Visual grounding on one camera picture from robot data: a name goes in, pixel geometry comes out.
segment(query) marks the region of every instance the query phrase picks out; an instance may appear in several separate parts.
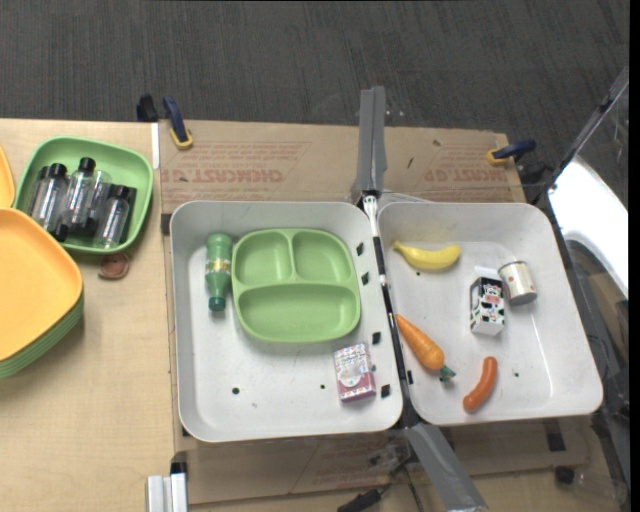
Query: orange carrot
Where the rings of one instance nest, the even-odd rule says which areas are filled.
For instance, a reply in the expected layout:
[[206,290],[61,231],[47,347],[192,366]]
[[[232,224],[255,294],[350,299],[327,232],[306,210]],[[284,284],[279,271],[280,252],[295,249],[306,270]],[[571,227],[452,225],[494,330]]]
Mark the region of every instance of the orange carrot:
[[482,363],[482,375],[476,387],[464,397],[462,405],[467,411],[480,407],[493,391],[498,376],[498,361],[495,357],[485,357]]
[[440,370],[444,366],[444,352],[435,341],[398,314],[396,314],[396,323],[400,334],[424,366],[430,370]]

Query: white tray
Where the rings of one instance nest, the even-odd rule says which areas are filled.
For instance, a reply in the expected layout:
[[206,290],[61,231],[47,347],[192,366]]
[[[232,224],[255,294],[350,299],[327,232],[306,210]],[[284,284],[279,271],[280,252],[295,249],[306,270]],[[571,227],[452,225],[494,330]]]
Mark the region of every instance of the white tray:
[[[351,334],[312,344],[265,343],[244,333],[231,297],[224,314],[208,310],[207,235],[223,231],[237,241],[267,228],[324,229],[347,245],[357,275],[369,273],[367,285],[359,279],[362,314]],[[369,222],[360,210],[346,203],[191,202],[172,216],[171,249],[178,402],[190,434],[207,442],[246,441],[383,431],[396,423],[402,395]],[[373,345],[375,332],[381,335]],[[343,404],[333,352],[362,341],[370,343],[378,394]],[[387,384],[390,394],[382,398]]]
[[[394,311],[431,336],[457,376],[443,385],[403,343],[411,372],[411,400],[436,425],[557,417],[593,412],[602,384],[575,305],[556,240],[545,215],[526,204],[393,203],[378,216]],[[391,248],[394,240],[425,249],[462,247],[447,271],[420,272]],[[474,267],[497,269],[527,262],[536,301],[511,307],[497,336],[469,329],[469,287]],[[462,407],[476,385],[482,360],[498,360],[496,387],[475,413]]]

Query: toy banana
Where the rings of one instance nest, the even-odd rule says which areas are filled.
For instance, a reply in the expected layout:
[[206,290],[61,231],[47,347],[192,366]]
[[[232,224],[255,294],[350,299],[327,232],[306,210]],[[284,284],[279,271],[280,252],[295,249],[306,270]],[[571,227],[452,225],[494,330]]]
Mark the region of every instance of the toy banana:
[[453,265],[460,257],[459,245],[449,245],[438,251],[428,251],[395,241],[392,247],[404,256],[409,265],[420,270],[441,270]]

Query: wooden table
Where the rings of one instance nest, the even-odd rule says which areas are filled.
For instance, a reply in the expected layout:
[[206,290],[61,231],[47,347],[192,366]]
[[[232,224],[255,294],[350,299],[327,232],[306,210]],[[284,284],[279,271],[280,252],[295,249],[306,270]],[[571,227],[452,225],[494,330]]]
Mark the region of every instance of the wooden table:
[[[0,145],[17,183],[37,145],[50,137],[104,140],[153,161],[152,132],[152,125],[142,123],[4,119],[0,120]],[[98,277],[100,258],[74,255],[84,278],[83,319],[34,364],[0,380],[0,510],[143,511],[146,478],[166,475],[172,457],[184,448],[177,446],[182,436],[172,406],[172,322],[165,274],[165,258],[170,255],[160,230],[160,197],[157,173],[145,230],[129,251],[131,268],[126,278],[103,280]],[[581,454],[604,468],[588,418],[574,420],[570,431],[584,440],[586,451]],[[188,439],[185,443],[202,468],[208,465],[211,470],[190,473],[190,487],[201,492],[212,478],[216,485],[228,488],[241,483],[258,489],[264,484],[265,475],[258,474],[247,457],[234,456],[254,453],[246,445],[207,447]],[[262,461],[262,467],[277,468],[282,462],[275,447],[259,452],[260,457],[272,456]],[[473,453],[467,454],[466,463],[471,466]],[[474,471],[479,475],[474,482],[491,510],[616,510],[611,504],[576,501],[556,487],[550,467],[529,471],[518,467],[515,464],[515,470],[499,475]],[[416,487],[425,510],[443,510],[428,481],[418,478]],[[250,492],[247,497],[260,494]],[[355,494],[353,489],[334,490],[219,502],[193,510],[325,511],[335,510]],[[385,494],[377,510],[417,509],[409,487],[398,484]]]

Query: green bottle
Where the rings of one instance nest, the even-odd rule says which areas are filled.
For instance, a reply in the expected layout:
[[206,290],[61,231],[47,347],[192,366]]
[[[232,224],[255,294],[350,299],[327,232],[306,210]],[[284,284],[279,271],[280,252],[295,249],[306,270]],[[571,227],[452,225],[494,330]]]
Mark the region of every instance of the green bottle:
[[205,279],[211,298],[211,311],[224,311],[225,295],[231,286],[231,237],[224,233],[213,233],[207,237],[207,264]]

